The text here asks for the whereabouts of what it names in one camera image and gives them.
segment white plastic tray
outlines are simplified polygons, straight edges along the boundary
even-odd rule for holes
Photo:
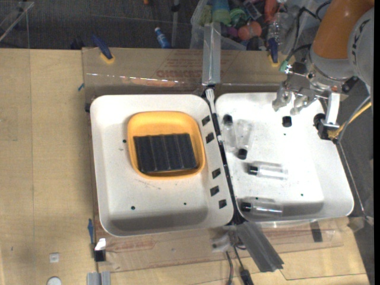
[[[129,118],[140,112],[180,111],[193,117],[204,140],[206,165],[190,178],[149,180],[133,169],[126,140]],[[210,110],[194,95],[112,95],[91,104],[94,164],[100,221],[114,236],[224,226],[232,200]],[[202,120],[210,117],[203,125]],[[209,143],[209,133],[214,139]],[[213,178],[211,172],[220,169]],[[218,186],[211,196],[210,189]]]
[[[253,123],[253,144],[246,160],[227,153],[233,190],[238,203],[258,198],[274,200],[284,206],[276,220],[307,220],[342,217],[351,213],[353,197],[336,146],[321,140],[313,118],[323,113],[314,102],[292,116],[290,128],[282,126],[292,103],[275,112],[271,106],[275,93],[224,94],[216,101],[218,118],[230,114],[234,122]],[[259,178],[247,173],[253,161],[280,163],[289,170],[288,180]],[[250,213],[240,212],[247,220]]]

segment metal pole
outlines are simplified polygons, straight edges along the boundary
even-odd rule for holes
[[[176,46],[178,11],[180,8],[181,8],[181,5],[179,4],[179,0],[174,0],[174,4],[172,6],[172,12],[173,12],[172,48]]]

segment glass vial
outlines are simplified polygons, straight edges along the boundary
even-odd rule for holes
[[[277,219],[283,216],[283,205],[269,198],[244,199],[240,204],[243,212],[255,217]]]
[[[232,116],[228,114],[223,117],[223,144],[227,152],[234,153],[236,151],[235,128]]]
[[[287,180],[288,170],[282,164],[267,163],[256,161],[248,166],[248,174],[255,175],[259,178],[273,178]]]
[[[236,122],[237,156],[242,160],[247,158],[248,151],[251,148],[253,127],[252,122],[243,119]]]

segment black vial cap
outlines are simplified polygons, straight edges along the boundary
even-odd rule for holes
[[[252,208],[252,204],[250,202],[242,202],[240,205],[240,209],[244,212],[250,212]]]
[[[228,114],[225,114],[225,116],[223,117],[223,122],[225,124],[232,123],[232,116],[228,115]]]
[[[292,126],[292,118],[290,116],[284,116],[283,117],[283,126],[285,128]]]
[[[256,166],[249,166],[248,167],[248,174],[250,175],[257,175],[259,173],[259,168]]]
[[[244,160],[247,158],[248,151],[246,149],[239,149],[239,152],[237,153],[237,157]]]

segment wooden table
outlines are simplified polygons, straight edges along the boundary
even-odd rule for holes
[[[87,230],[94,195],[82,83],[80,51],[0,49],[0,285],[46,284],[52,276],[85,284],[97,270]],[[243,263],[256,285],[368,284],[346,224],[337,220],[342,246],[282,253],[282,271]],[[54,253],[58,262],[49,261]],[[217,285],[228,271],[226,260],[127,271],[112,273],[112,285]]]

